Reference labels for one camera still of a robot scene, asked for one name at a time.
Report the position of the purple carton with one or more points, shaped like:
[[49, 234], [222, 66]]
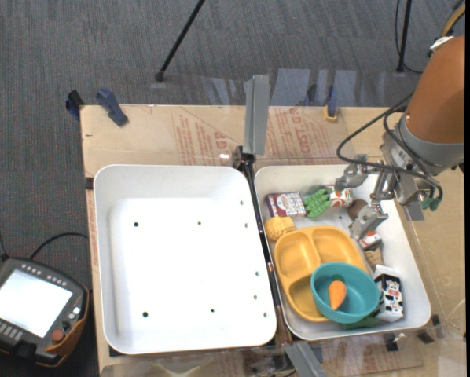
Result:
[[285, 204]]

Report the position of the yellow divided plate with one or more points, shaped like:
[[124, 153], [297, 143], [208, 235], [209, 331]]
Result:
[[296, 257]]

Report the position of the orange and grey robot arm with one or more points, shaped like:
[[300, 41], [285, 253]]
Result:
[[435, 104]]

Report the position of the black tripod leg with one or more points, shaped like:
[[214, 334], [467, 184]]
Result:
[[184, 31], [406, 26]]

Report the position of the red and white can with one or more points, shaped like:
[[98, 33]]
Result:
[[370, 240]]

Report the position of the teal bowl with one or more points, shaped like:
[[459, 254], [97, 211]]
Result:
[[357, 293]]

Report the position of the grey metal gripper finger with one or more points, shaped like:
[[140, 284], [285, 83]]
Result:
[[366, 220], [351, 175]]

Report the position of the green flat toy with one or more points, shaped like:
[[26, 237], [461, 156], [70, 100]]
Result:
[[362, 323]]

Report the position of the green pea pods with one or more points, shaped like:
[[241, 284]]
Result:
[[316, 203]]

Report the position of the orange carrot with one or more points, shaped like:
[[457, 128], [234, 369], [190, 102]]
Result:
[[337, 293]]

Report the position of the white plastic tray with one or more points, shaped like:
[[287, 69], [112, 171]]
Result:
[[180, 257], [404, 289]]

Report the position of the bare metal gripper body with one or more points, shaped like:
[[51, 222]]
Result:
[[404, 187]]

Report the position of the orange and white can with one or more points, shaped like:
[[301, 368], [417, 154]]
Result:
[[340, 198]]

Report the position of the brown cardboard board red print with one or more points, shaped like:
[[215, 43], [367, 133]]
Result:
[[148, 140]]

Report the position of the white cow print milk carton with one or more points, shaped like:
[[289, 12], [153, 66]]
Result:
[[392, 295]]

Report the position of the brown doughnut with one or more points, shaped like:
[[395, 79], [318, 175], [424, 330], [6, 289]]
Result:
[[355, 208]]

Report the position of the brown ice cream cone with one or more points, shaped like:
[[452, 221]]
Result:
[[373, 258]]

